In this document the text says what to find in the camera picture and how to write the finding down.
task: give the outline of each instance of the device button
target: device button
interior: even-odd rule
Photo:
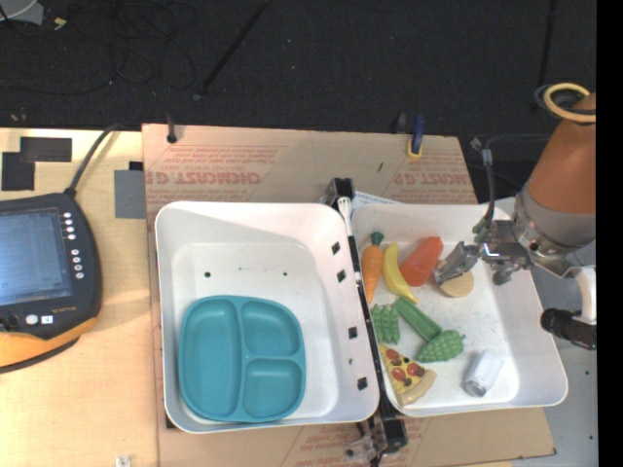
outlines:
[[[39,323],[39,317],[34,313],[26,315],[26,318],[24,318],[24,320],[26,321],[27,325],[37,325]]]

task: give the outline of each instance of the white tray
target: white tray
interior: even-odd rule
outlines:
[[[162,208],[155,228],[165,408],[176,426],[209,433],[352,422],[374,413],[379,387],[348,236],[337,211],[318,203],[178,201]],[[288,417],[223,422],[203,418],[184,403],[177,376],[182,318],[196,300],[218,295],[281,303],[299,320],[307,386]]]
[[[445,258],[461,240],[473,243],[472,227],[484,216],[484,205],[450,204],[365,204],[353,213],[353,228],[359,254],[370,244],[370,234],[381,232],[382,248],[397,242],[400,261],[430,235],[444,242]],[[496,219],[507,219],[495,210]],[[492,282],[489,265],[479,261],[473,268],[475,285],[464,298],[445,296],[434,278],[422,287],[412,287],[420,299],[418,307],[443,329],[465,334],[463,353],[447,362],[424,364],[438,377],[431,389],[406,407],[396,403],[385,373],[387,396],[405,415],[428,416],[491,409],[545,407],[561,403],[567,396],[568,381],[553,337],[539,325],[543,311],[531,274],[521,270],[502,286]],[[395,302],[381,279],[370,304]],[[424,340],[399,317],[401,339],[389,344],[406,356],[415,356]],[[473,397],[461,387],[463,376],[474,358],[488,349],[504,360],[495,385],[484,397]]]

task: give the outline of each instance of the yellow cable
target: yellow cable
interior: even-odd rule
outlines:
[[[543,101],[547,108],[553,112],[554,114],[564,118],[566,120],[572,120],[578,123],[596,123],[597,122],[597,114],[580,114],[573,113],[570,111],[566,111],[562,107],[558,106],[552,100],[552,93],[560,90],[572,90],[578,93],[581,93],[585,97],[590,95],[591,92],[586,90],[584,87],[580,85],[576,85],[575,83],[559,83],[558,85],[552,85],[549,87],[545,93],[543,94]]]

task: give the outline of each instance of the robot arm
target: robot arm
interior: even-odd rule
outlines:
[[[551,96],[575,90],[583,96],[563,110]],[[475,244],[461,242],[435,272],[439,285],[471,269],[478,260],[489,264],[494,283],[510,280],[518,269],[540,267],[580,286],[581,313],[550,308],[541,326],[552,334],[597,349],[595,266],[579,265],[573,253],[596,238],[596,94],[573,84],[550,87],[543,94],[547,108],[562,118],[549,138],[530,179],[515,199],[510,220],[493,220],[493,199],[475,228]],[[485,166],[491,154],[483,151]]]

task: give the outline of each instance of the screen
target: screen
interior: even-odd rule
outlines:
[[[0,305],[73,295],[55,209],[0,214]]]

